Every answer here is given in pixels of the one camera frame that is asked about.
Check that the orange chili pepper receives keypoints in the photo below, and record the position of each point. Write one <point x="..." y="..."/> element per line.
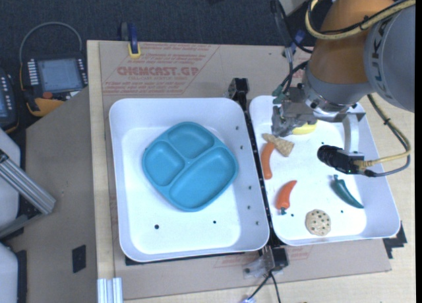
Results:
<point x="285" y="194"/>

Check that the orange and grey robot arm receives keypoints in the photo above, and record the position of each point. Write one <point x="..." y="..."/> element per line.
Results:
<point x="343" y="57"/>

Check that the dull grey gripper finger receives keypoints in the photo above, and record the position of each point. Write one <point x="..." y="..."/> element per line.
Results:
<point x="290" y="129"/>
<point x="277" y="123"/>

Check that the black cylinder on white bracket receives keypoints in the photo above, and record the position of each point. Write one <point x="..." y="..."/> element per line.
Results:
<point x="343" y="159"/>

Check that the white plastic tray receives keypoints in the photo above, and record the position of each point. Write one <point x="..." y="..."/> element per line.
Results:
<point x="184" y="229"/>
<point x="316" y="179"/>

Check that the tan chocolate chip biscuit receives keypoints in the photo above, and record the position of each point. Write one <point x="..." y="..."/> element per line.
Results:
<point x="317" y="222"/>

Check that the orange sausage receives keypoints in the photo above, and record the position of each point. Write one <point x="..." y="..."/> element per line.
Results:
<point x="266" y="161"/>

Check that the tan waffle cone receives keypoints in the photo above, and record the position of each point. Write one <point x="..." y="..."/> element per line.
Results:
<point x="283" y="145"/>

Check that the blue divided plate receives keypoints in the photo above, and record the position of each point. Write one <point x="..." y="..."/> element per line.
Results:
<point x="189" y="166"/>

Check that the thin black rod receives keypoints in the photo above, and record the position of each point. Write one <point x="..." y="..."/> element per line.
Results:
<point x="260" y="176"/>

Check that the green chili pepper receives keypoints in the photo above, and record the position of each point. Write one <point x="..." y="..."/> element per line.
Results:
<point x="345" y="192"/>

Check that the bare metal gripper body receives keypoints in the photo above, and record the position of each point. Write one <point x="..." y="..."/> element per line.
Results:
<point x="298" y="110"/>

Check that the brown cardboard board red print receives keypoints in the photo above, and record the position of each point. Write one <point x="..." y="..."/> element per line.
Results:
<point x="158" y="74"/>

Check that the yellow toy food piece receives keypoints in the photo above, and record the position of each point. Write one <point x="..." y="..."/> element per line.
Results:
<point x="305" y="129"/>

